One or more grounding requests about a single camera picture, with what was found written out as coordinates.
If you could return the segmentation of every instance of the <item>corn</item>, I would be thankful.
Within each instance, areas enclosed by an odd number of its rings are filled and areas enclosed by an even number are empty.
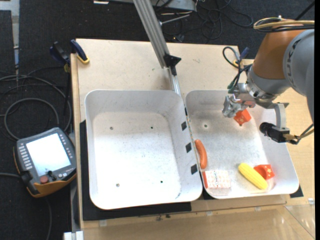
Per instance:
[[[257,188],[265,190],[268,187],[267,181],[247,163],[240,163],[238,169],[239,172]]]

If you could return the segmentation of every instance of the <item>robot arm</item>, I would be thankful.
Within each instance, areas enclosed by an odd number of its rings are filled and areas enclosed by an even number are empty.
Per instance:
[[[238,111],[255,105],[275,109],[276,125],[263,123],[260,130],[277,142],[288,141],[290,132],[285,114],[288,103],[273,103],[286,89],[291,87],[306,96],[314,123],[315,30],[291,26],[283,25],[282,31],[265,35],[254,63],[246,71],[246,82],[234,86],[231,95],[225,97],[222,110],[225,117],[232,118]]]

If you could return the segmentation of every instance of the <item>wooden table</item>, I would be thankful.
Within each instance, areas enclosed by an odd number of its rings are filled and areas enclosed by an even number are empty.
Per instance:
[[[287,145],[304,196],[291,198],[284,194],[234,199],[199,198],[191,202],[191,212],[84,221],[79,123],[85,120],[86,94],[95,89],[171,90],[171,86],[169,74],[160,67],[149,42],[94,39],[77,39],[77,42],[90,58],[89,64],[84,65],[75,54],[71,55],[79,193],[77,208],[79,227],[85,240],[314,239],[314,205],[310,205],[310,201],[315,199],[313,134],[298,145]],[[182,58],[176,69],[183,101],[192,90],[225,90],[237,73],[223,58],[222,50],[226,45],[167,45],[172,55]],[[232,52],[227,56],[232,60]],[[292,134],[301,134],[312,123],[306,98],[293,89],[288,89],[276,101],[290,103],[286,108],[286,117],[287,127]]]

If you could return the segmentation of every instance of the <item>emergency stop button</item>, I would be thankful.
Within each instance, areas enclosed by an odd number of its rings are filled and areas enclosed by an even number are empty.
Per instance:
[[[40,177],[40,183],[41,184],[46,184],[46,183],[48,183],[48,181],[49,181],[48,176],[43,175],[43,176]]]

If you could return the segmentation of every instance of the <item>black floor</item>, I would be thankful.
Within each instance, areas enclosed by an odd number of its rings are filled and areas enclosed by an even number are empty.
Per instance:
[[[253,59],[264,34],[252,29],[252,23],[281,15],[296,19],[314,0],[205,0],[198,13],[163,25],[168,42],[173,37],[182,43],[235,45]],[[177,17],[160,15],[173,10],[157,11],[161,21]],[[314,20],[313,6],[301,20]],[[69,41],[75,38],[148,41],[133,4],[110,2],[94,4],[92,0],[20,0],[19,73],[49,81],[66,92],[68,74],[50,56],[49,48],[58,41],[67,53]],[[15,140],[4,125],[4,114],[15,101],[40,98],[58,111],[60,127],[68,126],[69,114],[63,113],[64,99],[51,85],[34,78],[5,80],[15,73],[15,59],[10,11],[0,10],[0,173],[17,174],[13,159]],[[43,104],[28,102],[7,117],[7,125],[19,139],[56,126],[55,117]],[[70,189],[65,187],[48,196],[52,211],[51,240],[61,240],[70,232]],[[44,198],[33,198],[21,180],[0,176],[0,239],[45,240],[50,225],[48,204]]]

